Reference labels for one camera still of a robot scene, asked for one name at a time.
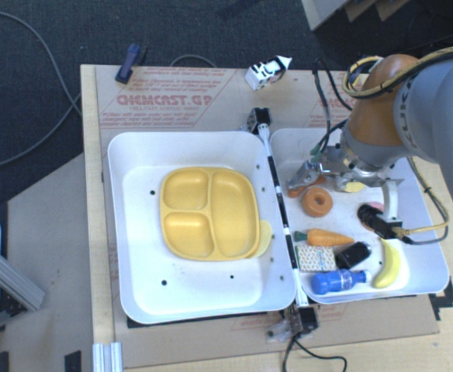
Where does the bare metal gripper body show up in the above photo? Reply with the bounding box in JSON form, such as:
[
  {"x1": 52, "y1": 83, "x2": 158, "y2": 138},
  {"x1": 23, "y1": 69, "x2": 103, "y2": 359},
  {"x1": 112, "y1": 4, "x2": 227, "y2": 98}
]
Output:
[{"x1": 306, "y1": 144, "x2": 395, "y2": 188}]

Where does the orange sausage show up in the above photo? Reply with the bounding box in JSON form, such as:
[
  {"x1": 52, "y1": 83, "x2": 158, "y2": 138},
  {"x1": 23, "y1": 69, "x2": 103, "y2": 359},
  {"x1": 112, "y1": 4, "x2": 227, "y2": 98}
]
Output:
[{"x1": 287, "y1": 174, "x2": 327, "y2": 199}]

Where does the orange doughnut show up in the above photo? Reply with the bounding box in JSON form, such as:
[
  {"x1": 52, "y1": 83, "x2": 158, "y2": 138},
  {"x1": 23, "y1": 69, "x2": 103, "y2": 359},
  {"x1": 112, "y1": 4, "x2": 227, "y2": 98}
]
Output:
[{"x1": 301, "y1": 186, "x2": 334, "y2": 219}]

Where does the thin black and white rod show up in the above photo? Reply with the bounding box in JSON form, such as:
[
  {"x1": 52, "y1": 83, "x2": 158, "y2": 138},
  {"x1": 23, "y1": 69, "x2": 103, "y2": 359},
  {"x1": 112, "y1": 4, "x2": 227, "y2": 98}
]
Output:
[{"x1": 258, "y1": 123, "x2": 309, "y2": 308}]

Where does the orange carrot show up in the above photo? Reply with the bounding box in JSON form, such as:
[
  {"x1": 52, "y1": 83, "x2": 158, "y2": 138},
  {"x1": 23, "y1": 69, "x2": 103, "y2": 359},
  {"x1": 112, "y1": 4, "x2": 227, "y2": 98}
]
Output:
[{"x1": 292, "y1": 228, "x2": 356, "y2": 248}]

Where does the black box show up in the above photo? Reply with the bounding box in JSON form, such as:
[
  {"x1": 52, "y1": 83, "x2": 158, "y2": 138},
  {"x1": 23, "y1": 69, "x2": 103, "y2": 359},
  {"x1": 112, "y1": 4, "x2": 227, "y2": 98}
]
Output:
[{"x1": 334, "y1": 240, "x2": 373, "y2": 270}]

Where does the yellow divided plate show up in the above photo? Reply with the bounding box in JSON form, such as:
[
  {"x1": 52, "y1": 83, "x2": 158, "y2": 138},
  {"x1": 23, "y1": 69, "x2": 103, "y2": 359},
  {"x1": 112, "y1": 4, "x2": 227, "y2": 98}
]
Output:
[{"x1": 158, "y1": 166, "x2": 261, "y2": 263}]

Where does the yellow banana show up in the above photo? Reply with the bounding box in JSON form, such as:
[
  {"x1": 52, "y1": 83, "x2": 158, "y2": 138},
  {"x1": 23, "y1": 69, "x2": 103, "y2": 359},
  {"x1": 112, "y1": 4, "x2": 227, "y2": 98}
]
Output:
[{"x1": 371, "y1": 237, "x2": 403, "y2": 290}]

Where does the blue plastic bottle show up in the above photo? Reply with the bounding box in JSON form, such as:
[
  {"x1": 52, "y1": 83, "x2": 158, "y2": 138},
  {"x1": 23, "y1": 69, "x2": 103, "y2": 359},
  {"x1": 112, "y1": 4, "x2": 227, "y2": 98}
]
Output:
[{"x1": 310, "y1": 268, "x2": 373, "y2": 296}]

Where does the white plastic tray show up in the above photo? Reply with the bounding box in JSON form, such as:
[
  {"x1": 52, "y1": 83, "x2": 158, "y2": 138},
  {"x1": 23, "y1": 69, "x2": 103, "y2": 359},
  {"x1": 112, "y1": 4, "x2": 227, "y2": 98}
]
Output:
[
  {"x1": 106, "y1": 130, "x2": 299, "y2": 325},
  {"x1": 268, "y1": 127, "x2": 451, "y2": 305}
]

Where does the brown cardboard board red print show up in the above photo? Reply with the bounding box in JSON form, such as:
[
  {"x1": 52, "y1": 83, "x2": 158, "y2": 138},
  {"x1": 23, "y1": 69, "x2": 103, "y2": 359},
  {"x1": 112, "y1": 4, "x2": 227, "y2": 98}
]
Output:
[{"x1": 94, "y1": 65, "x2": 441, "y2": 368}]

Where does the black cylinder on white bracket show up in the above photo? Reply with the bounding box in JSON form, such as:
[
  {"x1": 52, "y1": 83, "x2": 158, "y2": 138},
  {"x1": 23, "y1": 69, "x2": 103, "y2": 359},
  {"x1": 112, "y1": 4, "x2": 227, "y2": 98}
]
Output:
[{"x1": 357, "y1": 177, "x2": 405, "y2": 240}]

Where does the black block with thin wires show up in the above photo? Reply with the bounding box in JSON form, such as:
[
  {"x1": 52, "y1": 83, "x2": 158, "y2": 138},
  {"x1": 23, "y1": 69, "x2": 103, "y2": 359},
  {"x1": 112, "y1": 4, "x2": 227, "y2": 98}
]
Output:
[
  {"x1": 245, "y1": 106, "x2": 272, "y2": 133},
  {"x1": 279, "y1": 306, "x2": 320, "y2": 339}
]

